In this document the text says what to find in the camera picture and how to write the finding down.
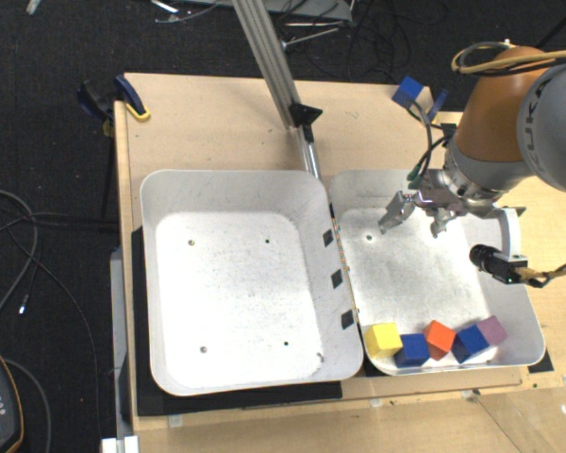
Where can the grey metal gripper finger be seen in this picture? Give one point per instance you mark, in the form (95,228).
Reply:
(396,213)
(440,222)

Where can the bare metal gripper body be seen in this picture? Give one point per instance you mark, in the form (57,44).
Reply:
(445,195)

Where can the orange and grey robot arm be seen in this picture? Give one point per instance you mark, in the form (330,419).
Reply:
(495,111)

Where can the white plastic tray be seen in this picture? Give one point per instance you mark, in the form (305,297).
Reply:
(236,295)
(420,281)

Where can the blue and white block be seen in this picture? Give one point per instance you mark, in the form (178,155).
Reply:
(408,90)

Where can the orange cube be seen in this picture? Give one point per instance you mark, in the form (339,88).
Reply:
(439,338)

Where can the purple cube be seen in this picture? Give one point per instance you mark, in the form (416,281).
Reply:
(493,330)

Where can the blue cube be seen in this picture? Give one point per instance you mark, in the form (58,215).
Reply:
(414,349)
(471,342)

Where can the yellow cube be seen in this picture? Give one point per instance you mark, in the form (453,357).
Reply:
(382,340)

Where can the pale wood board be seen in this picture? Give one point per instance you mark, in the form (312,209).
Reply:
(207,130)

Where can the black cylinder on white bracket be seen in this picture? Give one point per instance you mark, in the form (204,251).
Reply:
(495,262)

